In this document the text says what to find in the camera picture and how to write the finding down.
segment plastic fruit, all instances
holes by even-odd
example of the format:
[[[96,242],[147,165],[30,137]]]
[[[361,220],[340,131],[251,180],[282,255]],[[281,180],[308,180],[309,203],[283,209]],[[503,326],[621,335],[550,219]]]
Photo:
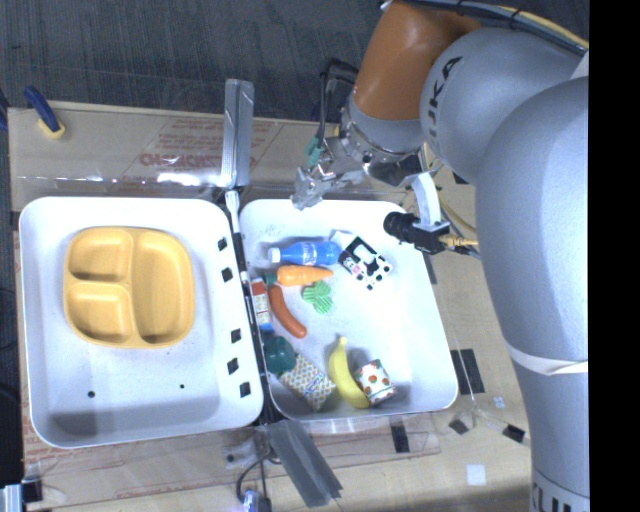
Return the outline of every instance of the plastic fruit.
[[[351,376],[347,362],[347,351],[345,350],[346,344],[347,338],[341,336],[338,346],[329,356],[329,377],[335,383],[338,393],[344,400],[353,407],[366,409],[369,407],[369,400]]]

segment patterned box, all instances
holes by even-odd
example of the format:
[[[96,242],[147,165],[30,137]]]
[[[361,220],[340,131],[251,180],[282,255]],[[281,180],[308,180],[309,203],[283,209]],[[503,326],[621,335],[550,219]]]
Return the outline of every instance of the patterned box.
[[[336,389],[334,382],[324,372],[300,354],[296,357],[293,370],[283,373],[278,380],[316,412],[322,409]]]

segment white tray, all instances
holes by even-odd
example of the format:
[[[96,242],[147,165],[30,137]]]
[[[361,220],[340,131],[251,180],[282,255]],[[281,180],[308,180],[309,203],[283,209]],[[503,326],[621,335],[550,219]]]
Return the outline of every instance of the white tray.
[[[338,337],[345,336],[352,369],[379,358],[398,388],[397,396],[362,410],[334,394],[315,413],[270,375],[274,402],[285,416],[301,421],[364,419],[441,410],[455,400],[458,381],[423,256],[384,231],[384,218],[391,211],[403,210],[387,202],[329,200],[302,211],[288,200],[258,200],[242,210],[240,225],[252,277],[276,270],[267,259],[271,245],[327,239],[335,230],[359,235],[394,267],[367,290],[341,266],[332,266],[334,275],[326,282],[335,308],[327,315],[317,314],[302,300],[301,287],[283,287],[289,309],[308,329],[303,339],[291,336],[276,319],[273,322],[276,334],[323,371]]]
[[[184,244],[196,311],[182,341],[123,349],[74,334],[62,303],[64,258],[73,236],[94,226],[155,228]],[[222,250],[220,240],[226,240]],[[46,442],[72,448],[197,434],[245,426],[259,415],[254,346],[229,224],[217,206],[191,199],[45,197],[22,211],[20,247],[31,418]],[[222,277],[226,268],[234,276],[229,281]],[[232,342],[237,329],[241,338]],[[235,365],[227,363],[234,359],[238,369],[230,373]]]

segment cup with red pattern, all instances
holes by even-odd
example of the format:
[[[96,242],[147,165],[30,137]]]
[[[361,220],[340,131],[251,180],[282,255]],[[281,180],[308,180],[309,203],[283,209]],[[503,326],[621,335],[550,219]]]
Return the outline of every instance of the cup with red pattern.
[[[353,377],[360,389],[367,395],[372,407],[396,394],[396,387],[389,379],[389,375],[382,366],[380,359],[374,359],[365,364],[362,368],[356,370]]]

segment carrot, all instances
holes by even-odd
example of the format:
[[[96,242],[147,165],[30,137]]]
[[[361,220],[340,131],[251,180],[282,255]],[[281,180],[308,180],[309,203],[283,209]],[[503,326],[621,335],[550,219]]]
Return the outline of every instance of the carrot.
[[[304,338],[307,335],[307,328],[298,322],[298,320],[291,314],[291,311],[289,311],[289,308],[284,302],[284,293],[282,288],[277,284],[271,285],[268,293],[271,310],[278,321],[282,324],[282,327],[296,338]]]
[[[315,283],[333,275],[333,271],[323,267],[306,265],[283,265],[278,268],[277,279],[283,286]]]

